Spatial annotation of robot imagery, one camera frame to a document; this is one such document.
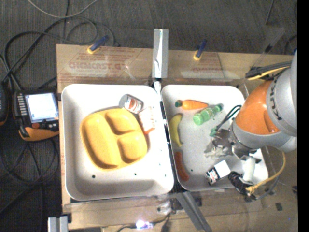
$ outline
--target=yellow divided plate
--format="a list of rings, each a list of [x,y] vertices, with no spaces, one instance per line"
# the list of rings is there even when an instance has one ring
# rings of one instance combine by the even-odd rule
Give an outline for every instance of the yellow divided plate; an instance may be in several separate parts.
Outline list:
[[[124,108],[88,115],[81,122],[80,134],[90,159],[104,170],[123,168],[147,153],[138,121]]]

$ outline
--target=green bottle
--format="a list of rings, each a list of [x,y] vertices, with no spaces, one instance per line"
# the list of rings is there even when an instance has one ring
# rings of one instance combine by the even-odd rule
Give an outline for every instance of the green bottle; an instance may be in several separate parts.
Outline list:
[[[215,117],[215,115],[221,110],[222,106],[220,104],[214,107],[207,107],[193,116],[193,122],[199,126],[210,120],[212,117]]]

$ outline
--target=orange carrot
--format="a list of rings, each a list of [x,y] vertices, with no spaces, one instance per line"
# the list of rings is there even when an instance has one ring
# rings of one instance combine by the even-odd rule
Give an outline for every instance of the orange carrot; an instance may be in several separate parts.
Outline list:
[[[184,110],[194,110],[194,109],[206,108],[208,107],[208,104],[194,100],[184,100],[184,101],[178,100],[175,102],[175,106],[181,107]]]

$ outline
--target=yellow banana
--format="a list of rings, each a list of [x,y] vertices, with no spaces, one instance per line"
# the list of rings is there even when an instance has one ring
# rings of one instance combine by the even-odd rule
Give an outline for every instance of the yellow banana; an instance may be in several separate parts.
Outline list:
[[[183,118],[182,114],[174,115],[169,121],[169,133],[171,140],[175,142],[178,147],[181,147],[183,144],[180,142],[179,134],[178,134],[178,125]]]

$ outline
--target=gray carpet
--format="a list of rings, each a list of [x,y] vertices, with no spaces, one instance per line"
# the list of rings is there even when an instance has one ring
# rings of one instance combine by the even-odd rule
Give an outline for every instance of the gray carpet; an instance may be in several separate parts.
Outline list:
[[[67,0],[32,0],[44,11],[64,16]],[[70,0],[69,15],[81,11],[94,0]],[[262,53],[278,31],[284,34],[271,54],[293,54],[297,48],[297,0],[100,0],[80,16],[95,22],[94,28],[84,19],[62,20],[49,30],[64,39],[44,36],[20,61],[14,71],[22,89],[38,88],[56,76],[56,44],[83,44],[106,34],[107,45],[122,47],[153,47],[155,28],[169,29],[169,49],[195,50],[203,38],[207,51]],[[27,0],[0,0],[0,55],[12,66],[33,44],[39,34],[58,19],[46,15]],[[6,70],[0,63],[0,78]],[[48,87],[55,86],[53,81]],[[53,139],[56,150],[58,140]],[[25,145],[11,117],[0,127],[2,160],[12,167],[20,152],[24,155],[14,172],[26,180],[38,177],[54,157],[53,144],[47,140]],[[6,174],[0,165],[0,232],[47,231],[47,218],[61,215],[60,171],[56,161],[49,169],[51,178],[41,185],[27,186]]]

